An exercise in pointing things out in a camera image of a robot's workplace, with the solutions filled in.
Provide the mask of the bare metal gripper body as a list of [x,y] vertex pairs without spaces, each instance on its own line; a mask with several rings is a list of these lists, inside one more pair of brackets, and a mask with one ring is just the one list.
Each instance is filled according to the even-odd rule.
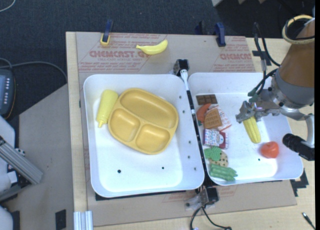
[[257,89],[254,88],[249,92],[249,103],[254,111],[265,111],[266,116],[272,114],[278,116],[284,112],[283,104],[281,99],[283,93],[278,86],[269,86],[267,89],[263,89],[258,93]]

